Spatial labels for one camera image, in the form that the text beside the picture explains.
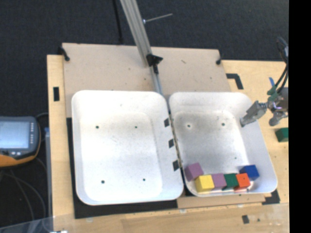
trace yellow block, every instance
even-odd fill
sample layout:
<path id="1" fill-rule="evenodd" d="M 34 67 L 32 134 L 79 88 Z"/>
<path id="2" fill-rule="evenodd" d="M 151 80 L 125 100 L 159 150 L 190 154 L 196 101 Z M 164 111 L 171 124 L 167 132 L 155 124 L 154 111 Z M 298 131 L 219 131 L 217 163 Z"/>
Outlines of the yellow block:
<path id="1" fill-rule="evenodd" d="M 195 187 L 197 192 L 209 192 L 214 189 L 215 185 L 210 174 L 201 175 L 195 179 Z"/>

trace dark floor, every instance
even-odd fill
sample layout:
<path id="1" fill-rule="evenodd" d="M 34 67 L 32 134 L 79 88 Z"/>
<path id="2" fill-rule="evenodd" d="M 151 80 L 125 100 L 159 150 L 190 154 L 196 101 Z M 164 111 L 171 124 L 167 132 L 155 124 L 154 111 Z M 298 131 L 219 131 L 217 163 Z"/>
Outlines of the dark floor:
<path id="1" fill-rule="evenodd" d="M 289 0 L 137 0 L 152 46 L 219 49 L 224 59 L 281 60 L 276 38 L 289 42 Z M 133 45 L 117 0 L 126 45 Z M 117 44 L 112 0 L 0 0 L 0 115 L 35 116 L 48 111 L 47 54 L 63 42 Z M 47 127 L 42 118 L 41 127 Z M 45 162 L 45 146 L 39 152 Z M 47 204 L 47 179 L 37 160 L 13 169 Z M 24 187 L 42 218 L 44 208 Z M 14 179 L 0 177 L 0 227 L 31 220 Z"/>

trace orange device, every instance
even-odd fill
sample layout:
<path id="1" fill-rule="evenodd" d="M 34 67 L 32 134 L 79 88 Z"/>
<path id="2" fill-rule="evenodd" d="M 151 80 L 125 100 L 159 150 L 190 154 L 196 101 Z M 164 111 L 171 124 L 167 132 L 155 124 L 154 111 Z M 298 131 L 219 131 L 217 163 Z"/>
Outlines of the orange device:
<path id="1" fill-rule="evenodd" d="M 33 160 L 40 142 L 40 127 L 35 117 L 0 116 L 0 168 Z"/>

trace white tray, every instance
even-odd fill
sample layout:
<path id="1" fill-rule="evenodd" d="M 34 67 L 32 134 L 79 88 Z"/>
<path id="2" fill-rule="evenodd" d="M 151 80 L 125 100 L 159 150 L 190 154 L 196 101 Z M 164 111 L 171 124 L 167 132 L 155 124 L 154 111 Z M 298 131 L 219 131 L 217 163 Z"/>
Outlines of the white tray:
<path id="1" fill-rule="evenodd" d="M 183 191 L 165 99 L 79 91 L 72 98 L 76 191 L 89 205 L 173 200 Z"/>
<path id="2" fill-rule="evenodd" d="M 182 166 L 199 162 L 205 174 L 238 173 L 256 165 L 260 177 L 246 191 L 270 193 L 277 178 L 258 122 L 241 127 L 240 117 L 252 105 L 242 93 L 180 92 L 169 100 Z M 199 197 L 234 194 L 234 191 L 197 193 L 194 181 L 186 186 Z"/>

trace purple block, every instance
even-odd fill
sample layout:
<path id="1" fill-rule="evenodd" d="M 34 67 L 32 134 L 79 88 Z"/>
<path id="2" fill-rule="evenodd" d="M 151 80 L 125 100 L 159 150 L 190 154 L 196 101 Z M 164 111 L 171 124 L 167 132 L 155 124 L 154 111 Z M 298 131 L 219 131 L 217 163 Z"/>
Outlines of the purple block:
<path id="1" fill-rule="evenodd" d="M 203 170 L 199 163 L 191 164 L 185 168 L 185 175 L 188 181 L 192 181 L 203 174 Z"/>
<path id="2" fill-rule="evenodd" d="M 223 173 L 212 174 L 212 179 L 215 186 L 213 190 L 222 190 L 227 186 L 227 182 L 225 181 L 225 176 Z"/>

